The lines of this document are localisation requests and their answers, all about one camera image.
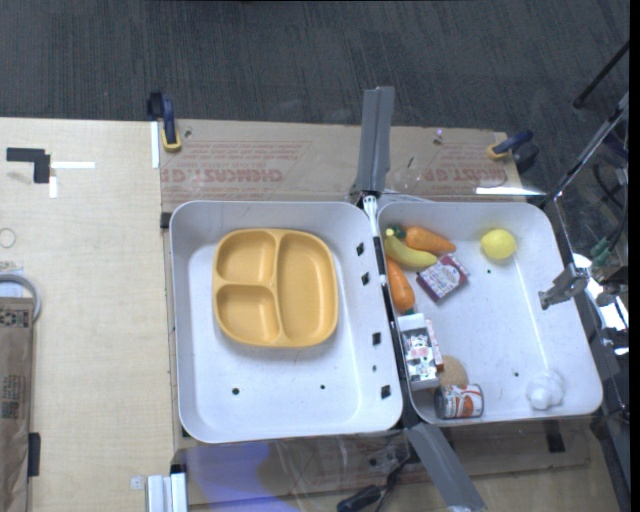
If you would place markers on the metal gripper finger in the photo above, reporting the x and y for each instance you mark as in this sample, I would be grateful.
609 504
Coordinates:
562 287

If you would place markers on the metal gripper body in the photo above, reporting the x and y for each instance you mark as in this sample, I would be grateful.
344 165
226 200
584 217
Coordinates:
611 312

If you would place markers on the yellow lemon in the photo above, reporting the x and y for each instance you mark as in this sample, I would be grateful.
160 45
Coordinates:
498 244

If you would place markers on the white plastic tray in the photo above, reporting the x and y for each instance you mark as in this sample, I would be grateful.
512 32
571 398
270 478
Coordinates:
280 395
500 340

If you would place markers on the white lumpy toy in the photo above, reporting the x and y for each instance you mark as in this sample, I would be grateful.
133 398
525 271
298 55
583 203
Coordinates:
545 391

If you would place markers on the maroon and white carton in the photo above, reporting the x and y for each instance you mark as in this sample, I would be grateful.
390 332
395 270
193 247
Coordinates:
442 278

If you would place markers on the brown round biscuit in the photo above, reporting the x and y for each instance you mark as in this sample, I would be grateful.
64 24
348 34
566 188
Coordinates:
456 372

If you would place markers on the orange carrot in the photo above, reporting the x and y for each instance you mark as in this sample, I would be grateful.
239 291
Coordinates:
400 289
430 241

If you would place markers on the red and white can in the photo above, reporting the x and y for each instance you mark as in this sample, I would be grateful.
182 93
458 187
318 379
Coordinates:
460 401

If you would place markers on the yellow banana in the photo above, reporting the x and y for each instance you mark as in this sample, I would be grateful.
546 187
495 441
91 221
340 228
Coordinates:
411 256

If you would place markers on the white printed carton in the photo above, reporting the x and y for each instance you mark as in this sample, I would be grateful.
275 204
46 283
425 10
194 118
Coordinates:
418 352

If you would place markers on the yellow divided plate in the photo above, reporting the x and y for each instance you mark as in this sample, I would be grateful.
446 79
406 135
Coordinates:
305 290

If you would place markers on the brown cardboard board red print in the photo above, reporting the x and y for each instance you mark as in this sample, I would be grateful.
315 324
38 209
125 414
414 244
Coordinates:
310 160

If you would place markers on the brown paper bag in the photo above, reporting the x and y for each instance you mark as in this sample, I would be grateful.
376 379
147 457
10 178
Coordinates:
15 400

